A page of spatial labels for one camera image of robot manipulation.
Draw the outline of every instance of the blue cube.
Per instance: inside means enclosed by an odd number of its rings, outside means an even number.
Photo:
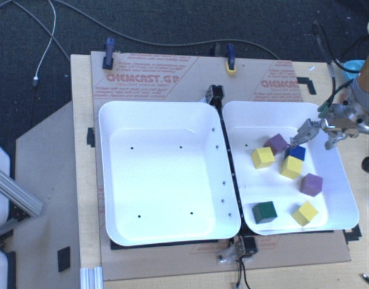
[[[301,161],[305,160],[305,153],[306,153],[306,148],[301,147],[301,146],[296,146],[294,149],[289,146],[286,150],[285,150],[285,159],[287,156],[292,156],[295,158],[300,159]]]

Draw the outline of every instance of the yellow cube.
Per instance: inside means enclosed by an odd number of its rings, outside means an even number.
[[[256,169],[269,167],[275,162],[275,158],[270,147],[256,149],[251,153],[251,159]]]
[[[318,211],[306,201],[294,213],[292,217],[303,227],[307,225],[318,214]]]
[[[287,156],[282,162],[281,175],[295,179],[302,171],[302,163],[303,161],[296,157]]]

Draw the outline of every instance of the wooden table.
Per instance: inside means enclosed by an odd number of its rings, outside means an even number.
[[[325,63],[295,62],[296,76],[309,77],[316,89],[310,95],[300,85],[305,102],[320,105],[331,93],[331,78]],[[89,55],[73,55],[72,93],[75,131],[76,179],[78,194],[79,244],[81,268],[101,266],[98,200],[96,189],[95,150],[87,145],[87,128],[93,127],[93,98]],[[335,68],[339,83],[345,81]],[[252,289],[300,288],[369,288],[361,278],[369,276],[369,173],[361,169],[362,160],[369,156],[369,136],[348,138],[338,143],[338,150],[353,190],[359,210],[362,237],[349,243],[352,260],[346,263],[280,267],[248,270],[247,280]],[[185,276],[168,276],[127,281],[106,281],[105,288],[231,288],[237,272],[218,272]]]

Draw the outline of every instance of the blue object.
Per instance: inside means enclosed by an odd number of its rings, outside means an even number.
[[[235,49],[231,44],[227,44],[227,64],[230,71],[235,70]]]
[[[348,70],[360,70],[364,65],[365,60],[349,60],[346,61],[343,66]],[[346,80],[354,79],[358,74],[356,73],[348,73],[345,70],[342,71],[342,74],[346,78]]]
[[[113,52],[114,52],[114,39],[111,37],[107,38],[107,43],[104,47],[105,57],[102,62],[102,68],[106,70],[111,70],[113,68]]]
[[[305,153],[306,153],[306,148],[301,147],[301,146],[296,146],[294,149],[289,146],[286,150],[285,150],[285,159],[287,156],[292,156],[295,158],[298,158],[301,161],[305,160]]]

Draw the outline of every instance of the black connector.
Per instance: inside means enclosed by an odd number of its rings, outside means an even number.
[[[244,248],[244,255],[242,257],[251,257],[258,252],[254,237],[250,235],[242,235],[241,240]]]
[[[211,106],[215,106],[216,104],[221,104],[224,96],[222,85],[211,85],[206,92],[206,102]]]

